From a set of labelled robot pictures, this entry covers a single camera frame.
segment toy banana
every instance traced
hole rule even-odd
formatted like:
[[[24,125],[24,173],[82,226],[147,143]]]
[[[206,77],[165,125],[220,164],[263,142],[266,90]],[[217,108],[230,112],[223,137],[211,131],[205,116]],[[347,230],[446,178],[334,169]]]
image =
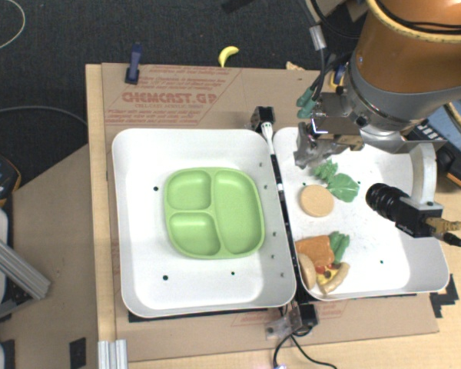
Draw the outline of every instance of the toy banana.
[[[225,62],[229,56],[235,55],[238,52],[239,48],[235,46],[227,46],[226,48],[222,49],[221,53],[218,55],[218,62],[220,63],[221,67],[225,66]]]

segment black floor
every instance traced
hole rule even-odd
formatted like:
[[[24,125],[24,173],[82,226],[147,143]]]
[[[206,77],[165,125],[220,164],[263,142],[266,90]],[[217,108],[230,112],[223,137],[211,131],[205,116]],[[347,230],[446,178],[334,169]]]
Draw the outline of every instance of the black floor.
[[[287,61],[319,69],[308,23],[295,0],[255,0],[226,13],[229,0],[15,0],[25,29],[0,50],[0,109],[60,108],[85,119],[85,65],[127,62],[133,42],[142,64],[217,65],[236,45],[229,67],[284,68]],[[358,30],[340,6],[338,28]],[[20,11],[0,1],[0,44],[21,27]],[[328,51],[350,52],[355,41],[325,29]],[[30,181],[87,143],[86,127],[52,111],[0,114],[0,152]]]

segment green vegetable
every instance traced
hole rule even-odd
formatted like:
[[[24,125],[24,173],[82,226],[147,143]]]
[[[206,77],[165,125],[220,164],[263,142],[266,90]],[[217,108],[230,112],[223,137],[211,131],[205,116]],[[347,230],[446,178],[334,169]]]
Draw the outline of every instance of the green vegetable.
[[[345,202],[352,202],[359,193],[359,188],[357,182],[345,174],[333,176],[327,186],[332,195]]]
[[[334,264],[339,264],[341,262],[341,258],[345,253],[345,250],[348,248],[350,244],[350,236],[341,234],[338,231],[332,232],[330,235],[330,247],[335,254]]]
[[[327,183],[330,183],[333,176],[337,173],[337,169],[338,164],[333,163],[330,159],[328,159],[325,163],[315,167],[313,173]]]

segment green plate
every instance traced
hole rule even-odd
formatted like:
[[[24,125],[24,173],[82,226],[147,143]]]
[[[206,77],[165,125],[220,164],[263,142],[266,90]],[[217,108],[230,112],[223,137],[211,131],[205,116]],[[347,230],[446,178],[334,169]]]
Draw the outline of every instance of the green plate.
[[[190,168],[164,186],[169,238],[193,258],[239,258],[260,248],[264,218],[253,180],[231,168]]]

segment plastic tray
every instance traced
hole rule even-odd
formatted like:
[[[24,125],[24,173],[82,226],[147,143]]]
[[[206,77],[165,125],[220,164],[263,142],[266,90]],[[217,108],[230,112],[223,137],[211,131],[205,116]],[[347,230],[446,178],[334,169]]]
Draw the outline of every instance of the plastic tray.
[[[374,183],[385,183],[410,194],[413,169],[409,155],[392,155],[366,145],[361,151],[346,150],[331,157],[338,173],[348,174],[360,184],[353,202],[334,198],[331,214],[314,218],[302,211],[299,195],[305,185],[325,185],[294,163],[297,128],[283,128],[274,136],[274,146],[295,241],[339,231],[350,236],[342,261],[350,265],[343,283],[323,295],[315,286],[310,295],[322,301],[414,294],[444,289],[449,270],[440,242],[435,238],[412,238],[379,216],[366,203],[366,192]]]
[[[164,186],[169,238],[195,258],[239,258],[260,248],[264,220],[253,180],[231,168],[189,168]]]
[[[139,317],[272,308],[296,290],[284,218],[265,140],[250,130],[130,128],[112,145],[121,294]],[[257,187],[259,250],[242,258],[190,258],[171,243],[163,189],[175,172],[230,168]]]

